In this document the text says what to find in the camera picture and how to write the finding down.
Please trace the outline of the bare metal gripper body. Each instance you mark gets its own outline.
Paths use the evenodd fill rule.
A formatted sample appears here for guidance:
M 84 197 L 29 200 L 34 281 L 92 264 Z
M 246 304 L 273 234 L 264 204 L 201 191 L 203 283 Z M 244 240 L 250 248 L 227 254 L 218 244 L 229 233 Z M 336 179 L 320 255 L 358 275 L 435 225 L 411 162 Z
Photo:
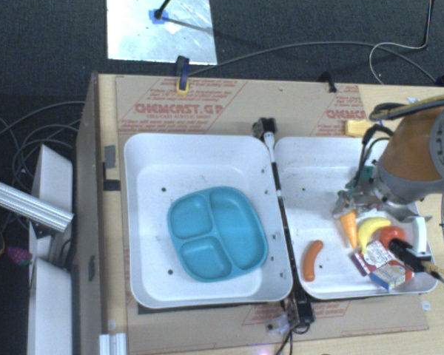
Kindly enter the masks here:
M 352 199 L 357 202 L 357 214 L 376 210 L 390 214 L 398 221 L 411 216 L 411 204 L 396 196 L 383 182 L 351 181 L 345 185 L 343 196 L 347 201 Z

